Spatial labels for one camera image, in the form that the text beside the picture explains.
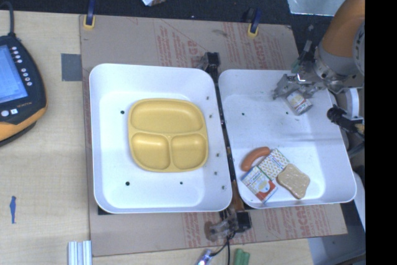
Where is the black cylinder on white bracket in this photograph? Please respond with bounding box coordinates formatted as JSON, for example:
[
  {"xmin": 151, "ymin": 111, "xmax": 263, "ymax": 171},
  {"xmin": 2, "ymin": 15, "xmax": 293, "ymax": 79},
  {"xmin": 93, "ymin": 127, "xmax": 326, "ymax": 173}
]
[{"xmin": 326, "ymin": 87, "xmax": 365, "ymax": 134}]

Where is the thin black and white rod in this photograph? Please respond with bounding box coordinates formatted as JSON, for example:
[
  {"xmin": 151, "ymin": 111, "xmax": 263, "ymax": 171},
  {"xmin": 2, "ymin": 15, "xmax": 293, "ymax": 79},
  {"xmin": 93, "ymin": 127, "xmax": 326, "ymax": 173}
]
[{"xmin": 212, "ymin": 70, "xmax": 242, "ymax": 213}]

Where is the yellow divided plate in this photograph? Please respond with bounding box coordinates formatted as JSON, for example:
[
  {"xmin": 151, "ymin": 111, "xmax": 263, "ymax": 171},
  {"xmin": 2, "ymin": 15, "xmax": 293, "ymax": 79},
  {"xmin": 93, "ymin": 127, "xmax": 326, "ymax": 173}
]
[{"xmin": 127, "ymin": 97, "xmax": 210, "ymax": 173}]

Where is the brown cardboard board red print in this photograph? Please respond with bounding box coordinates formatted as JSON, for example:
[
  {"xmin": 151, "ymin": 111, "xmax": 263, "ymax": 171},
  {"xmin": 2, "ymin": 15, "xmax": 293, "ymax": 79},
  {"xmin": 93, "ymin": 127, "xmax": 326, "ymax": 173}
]
[{"xmin": 79, "ymin": 14, "xmax": 349, "ymax": 257}]

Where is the tan bread slice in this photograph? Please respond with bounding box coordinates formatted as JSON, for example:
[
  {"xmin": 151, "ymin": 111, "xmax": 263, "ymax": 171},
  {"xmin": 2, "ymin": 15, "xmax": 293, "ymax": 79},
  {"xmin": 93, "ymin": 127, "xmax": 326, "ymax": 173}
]
[{"xmin": 276, "ymin": 163, "xmax": 311, "ymax": 200}]

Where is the black block with thin wires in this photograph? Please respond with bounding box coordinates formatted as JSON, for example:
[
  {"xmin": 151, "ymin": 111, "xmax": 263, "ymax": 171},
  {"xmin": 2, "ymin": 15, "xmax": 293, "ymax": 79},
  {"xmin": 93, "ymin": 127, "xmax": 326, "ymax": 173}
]
[
  {"xmin": 199, "ymin": 52, "xmax": 221, "ymax": 73},
  {"xmin": 205, "ymin": 210, "xmax": 252, "ymax": 241}
]

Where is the small white carton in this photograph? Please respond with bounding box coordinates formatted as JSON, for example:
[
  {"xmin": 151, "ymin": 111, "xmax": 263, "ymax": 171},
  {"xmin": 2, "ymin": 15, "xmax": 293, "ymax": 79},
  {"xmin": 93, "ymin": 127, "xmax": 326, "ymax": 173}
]
[{"xmin": 285, "ymin": 91, "xmax": 313, "ymax": 117}]

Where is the white and red carton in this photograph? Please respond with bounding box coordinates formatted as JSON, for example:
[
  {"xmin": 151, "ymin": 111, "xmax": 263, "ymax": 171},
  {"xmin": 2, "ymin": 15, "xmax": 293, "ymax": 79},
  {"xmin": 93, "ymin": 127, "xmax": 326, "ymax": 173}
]
[{"xmin": 241, "ymin": 164, "xmax": 279, "ymax": 204}]

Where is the white plastic tray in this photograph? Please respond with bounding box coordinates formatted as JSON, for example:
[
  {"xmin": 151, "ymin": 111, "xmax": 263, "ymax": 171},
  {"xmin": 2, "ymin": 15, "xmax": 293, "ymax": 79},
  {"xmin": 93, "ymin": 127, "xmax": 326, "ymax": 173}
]
[
  {"xmin": 89, "ymin": 63, "xmax": 233, "ymax": 215},
  {"xmin": 218, "ymin": 68, "xmax": 358, "ymax": 210}
]

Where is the white carton with yellow pattern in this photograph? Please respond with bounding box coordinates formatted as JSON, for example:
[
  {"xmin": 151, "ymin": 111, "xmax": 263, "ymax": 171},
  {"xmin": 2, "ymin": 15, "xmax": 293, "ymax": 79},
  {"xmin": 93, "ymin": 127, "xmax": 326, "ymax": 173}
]
[{"xmin": 257, "ymin": 148, "xmax": 291, "ymax": 181}]

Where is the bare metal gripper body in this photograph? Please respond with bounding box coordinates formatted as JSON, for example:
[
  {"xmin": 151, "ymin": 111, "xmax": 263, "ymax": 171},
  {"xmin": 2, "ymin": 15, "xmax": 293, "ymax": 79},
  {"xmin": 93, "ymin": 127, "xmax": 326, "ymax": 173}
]
[{"xmin": 293, "ymin": 66, "xmax": 350, "ymax": 94}]

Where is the orange sausage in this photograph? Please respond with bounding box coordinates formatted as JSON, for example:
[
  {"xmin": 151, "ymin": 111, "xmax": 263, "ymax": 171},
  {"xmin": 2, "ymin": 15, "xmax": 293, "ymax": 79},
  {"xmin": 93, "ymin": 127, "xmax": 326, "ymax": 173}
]
[{"xmin": 240, "ymin": 146, "xmax": 272, "ymax": 173}]

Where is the green toy vegetable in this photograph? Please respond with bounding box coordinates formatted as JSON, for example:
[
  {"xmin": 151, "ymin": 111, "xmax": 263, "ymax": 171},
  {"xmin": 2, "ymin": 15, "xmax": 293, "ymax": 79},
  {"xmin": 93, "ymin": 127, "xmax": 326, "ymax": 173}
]
[{"xmin": 233, "ymin": 248, "xmax": 251, "ymax": 265}]

